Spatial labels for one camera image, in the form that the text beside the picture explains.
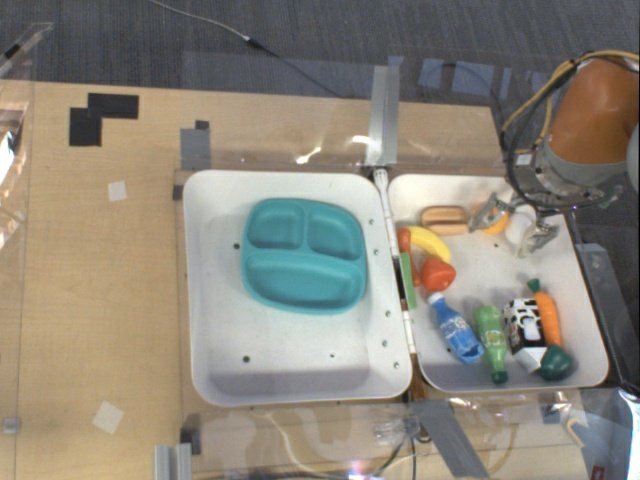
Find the green flat bar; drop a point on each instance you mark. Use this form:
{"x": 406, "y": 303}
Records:
{"x": 408, "y": 283}

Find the pale wood board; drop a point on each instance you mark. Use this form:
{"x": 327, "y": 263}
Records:
{"x": 100, "y": 278}

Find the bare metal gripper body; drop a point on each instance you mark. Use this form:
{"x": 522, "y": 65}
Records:
{"x": 547, "y": 188}

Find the teal divided plate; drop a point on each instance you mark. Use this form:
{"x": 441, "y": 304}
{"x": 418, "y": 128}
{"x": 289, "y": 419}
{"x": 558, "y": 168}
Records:
{"x": 300, "y": 268}

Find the tan hot dog bun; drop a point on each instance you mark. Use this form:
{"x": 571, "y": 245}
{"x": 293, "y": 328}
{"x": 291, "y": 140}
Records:
{"x": 444, "y": 219}

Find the white plastic tray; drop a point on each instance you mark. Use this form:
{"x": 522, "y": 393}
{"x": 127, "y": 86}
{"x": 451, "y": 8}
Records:
{"x": 300, "y": 358}
{"x": 495, "y": 273}

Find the orange carrot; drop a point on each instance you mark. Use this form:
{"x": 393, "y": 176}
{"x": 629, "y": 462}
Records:
{"x": 548, "y": 315}

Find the green bottle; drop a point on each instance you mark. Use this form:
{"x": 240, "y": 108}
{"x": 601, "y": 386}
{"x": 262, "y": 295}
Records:
{"x": 492, "y": 335}

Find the blue bottle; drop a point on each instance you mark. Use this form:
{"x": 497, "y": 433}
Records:
{"x": 456, "y": 330}

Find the yellow round toy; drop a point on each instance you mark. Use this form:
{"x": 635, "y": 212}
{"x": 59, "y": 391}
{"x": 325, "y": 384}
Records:
{"x": 497, "y": 225}

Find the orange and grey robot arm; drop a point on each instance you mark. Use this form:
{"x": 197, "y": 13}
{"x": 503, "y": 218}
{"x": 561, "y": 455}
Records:
{"x": 595, "y": 113}

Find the red sausage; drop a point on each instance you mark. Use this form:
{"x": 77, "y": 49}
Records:
{"x": 404, "y": 240}

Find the yellow banana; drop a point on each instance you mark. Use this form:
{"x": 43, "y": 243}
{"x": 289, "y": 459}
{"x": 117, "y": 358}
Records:
{"x": 431, "y": 240}

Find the dark green pepper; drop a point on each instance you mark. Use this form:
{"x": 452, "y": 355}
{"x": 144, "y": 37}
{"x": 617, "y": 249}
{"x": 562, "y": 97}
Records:
{"x": 555, "y": 364}

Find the black and white milk carton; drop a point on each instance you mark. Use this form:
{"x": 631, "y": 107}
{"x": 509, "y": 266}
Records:
{"x": 522, "y": 328}

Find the red-orange pepper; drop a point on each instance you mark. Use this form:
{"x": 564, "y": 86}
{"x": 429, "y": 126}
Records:
{"x": 437, "y": 274}

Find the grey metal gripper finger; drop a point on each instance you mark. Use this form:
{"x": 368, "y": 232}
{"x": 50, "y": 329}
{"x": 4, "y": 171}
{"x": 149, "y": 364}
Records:
{"x": 541, "y": 235}
{"x": 491, "y": 212}

